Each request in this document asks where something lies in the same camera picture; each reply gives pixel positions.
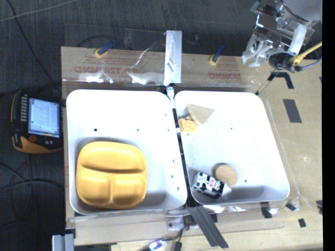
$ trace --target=dark gray floor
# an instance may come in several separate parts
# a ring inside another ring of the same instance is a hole
[[[14,150],[10,137],[13,91],[60,81],[61,46],[80,44],[88,26],[181,30],[185,53],[213,54],[224,43],[223,55],[240,56],[256,18],[249,11],[256,0],[84,0],[20,16],[18,23],[5,20],[13,16],[9,2],[19,15],[69,1],[73,0],[0,0],[0,250],[51,250],[51,235],[63,232],[64,196],[58,190],[64,186],[63,153],[28,159]],[[273,1],[263,0],[261,5]],[[321,36],[317,26],[311,44]],[[15,174],[47,183],[19,185]]]

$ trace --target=white cable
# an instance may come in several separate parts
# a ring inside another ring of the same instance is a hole
[[[73,0],[73,1],[69,1],[69,2],[66,2],[66,3],[60,4],[60,5],[51,6],[51,7],[47,7],[47,8],[44,8],[44,9],[38,9],[38,10],[34,10],[34,11],[30,11],[30,12],[18,14],[18,15],[15,15],[13,17],[1,19],[0,22],[4,22],[4,21],[7,21],[7,20],[15,19],[15,18],[18,18],[18,17],[21,17],[21,16],[25,16],[25,15],[29,15],[29,14],[34,14],[34,13],[39,13],[39,12],[42,12],[42,11],[54,9],[54,8],[65,6],[65,5],[68,5],[68,4],[72,4],[72,3],[75,3],[75,2],[78,2],[78,1],[83,1],[83,0]]]

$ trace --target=red button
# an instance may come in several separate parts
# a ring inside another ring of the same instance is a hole
[[[29,141],[30,142],[36,142],[37,141],[37,137],[35,135],[30,135],[29,136]]]

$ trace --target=round wooden disc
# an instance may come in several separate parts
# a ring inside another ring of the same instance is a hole
[[[214,176],[217,180],[226,183],[229,187],[233,187],[238,180],[235,169],[226,164],[219,165],[214,172]]]

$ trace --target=yellow compartment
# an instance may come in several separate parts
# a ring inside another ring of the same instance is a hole
[[[132,145],[96,141],[78,156],[76,189],[86,204],[107,209],[129,209],[146,196],[147,160]]]

